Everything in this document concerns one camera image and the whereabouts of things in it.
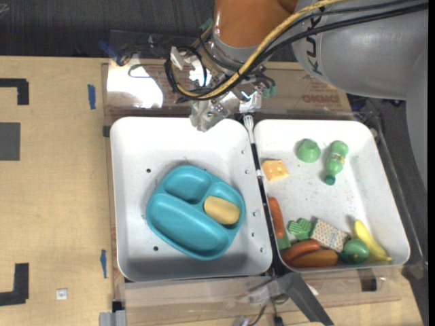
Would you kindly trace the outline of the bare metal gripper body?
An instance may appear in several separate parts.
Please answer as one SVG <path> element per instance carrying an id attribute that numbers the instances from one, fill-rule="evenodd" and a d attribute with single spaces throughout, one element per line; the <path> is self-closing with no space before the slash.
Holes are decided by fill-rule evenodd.
<path id="1" fill-rule="evenodd" d="M 252 114 L 260 110 L 264 98 L 264 67 L 244 75 L 237 84 L 215 98 L 190 102 L 190 122 L 201 132 L 223 119 Z"/>

